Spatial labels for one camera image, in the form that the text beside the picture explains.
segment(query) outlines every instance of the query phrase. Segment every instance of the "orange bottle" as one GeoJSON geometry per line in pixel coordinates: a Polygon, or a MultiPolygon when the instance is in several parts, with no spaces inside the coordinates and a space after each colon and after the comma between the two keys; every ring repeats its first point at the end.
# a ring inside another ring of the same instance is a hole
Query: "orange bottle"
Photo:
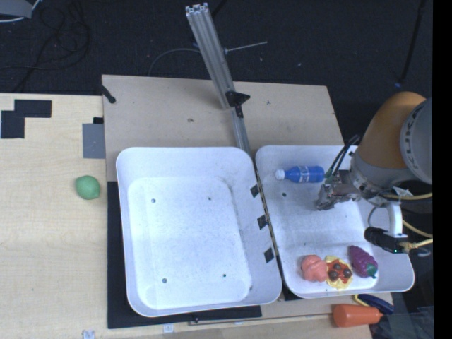
{"type": "Polygon", "coordinates": [[[338,304],[333,309],[334,322],[341,328],[376,324],[382,316],[383,314],[376,307],[363,305],[338,304]]]}

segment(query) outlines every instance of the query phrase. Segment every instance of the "white container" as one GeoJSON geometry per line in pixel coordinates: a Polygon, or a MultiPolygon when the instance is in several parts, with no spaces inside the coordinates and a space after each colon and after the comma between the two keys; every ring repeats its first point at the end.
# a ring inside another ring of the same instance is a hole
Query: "white container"
{"type": "Polygon", "coordinates": [[[268,304],[282,280],[251,158],[128,148],[117,176],[131,307],[143,316],[268,304]]]}
{"type": "MultiPolygon", "coordinates": [[[[389,253],[364,238],[372,204],[362,199],[337,203],[330,210],[317,210],[316,200],[322,182],[296,184],[275,178],[276,170],[295,165],[319,165],[327,171],[341,148],[340,145],[268,145],[256,154],[283,280],[294,294],[305,299],[409,290],[415,280],[409,256],[389,253]],[[379,265],[376,279],[353,275],[352,282],[344,290],[332,288],[326,282],[303,279],[300,266],[304,256],[337,256],[350,264],[349,245],[363,248],[376,259],[379,265]]],[[[350,168],[349,155],[345,156],[340,168],[350,168]]],[[[375,210],[371,223],[388,230],[388,211],[384,208],[375,210]]]]}

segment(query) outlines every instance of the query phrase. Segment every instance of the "green ball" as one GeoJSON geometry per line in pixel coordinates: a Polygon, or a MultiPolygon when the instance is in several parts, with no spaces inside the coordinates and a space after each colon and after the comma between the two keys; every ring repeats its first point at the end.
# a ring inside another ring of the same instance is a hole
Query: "green ball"
{"type": "Polygon", "coordinates": [[[78,195],[85,200],[93,200],[100,195],[99,181],[93,176],[82,176],[76,179],[78,195]]]}

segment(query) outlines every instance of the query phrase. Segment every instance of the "white bottle cap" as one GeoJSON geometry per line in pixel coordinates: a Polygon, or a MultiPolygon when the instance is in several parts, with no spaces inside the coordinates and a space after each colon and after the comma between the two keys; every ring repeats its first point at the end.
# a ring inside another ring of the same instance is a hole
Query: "white bottle cap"
{"type": "Polygon", "coordinates": [[[276,179],[279,179],[279,180],[284,179],[284,177],[285,177],[284,170],[283,169],[277,169],[276,172],[275,172],[275,177],[276,177],[276,179]]]}

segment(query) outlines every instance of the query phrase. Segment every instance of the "blue bottle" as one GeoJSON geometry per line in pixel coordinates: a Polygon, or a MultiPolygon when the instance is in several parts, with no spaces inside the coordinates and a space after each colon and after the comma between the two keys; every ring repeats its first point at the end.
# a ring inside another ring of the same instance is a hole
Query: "blue bottle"
{"type": "Polygon", "coordinates": [[[296,183],[317,183],[325,179],[325,171],[320,166],[294,166],[288,170],[277,169],[276,179],[289,179],[296,183]]]}

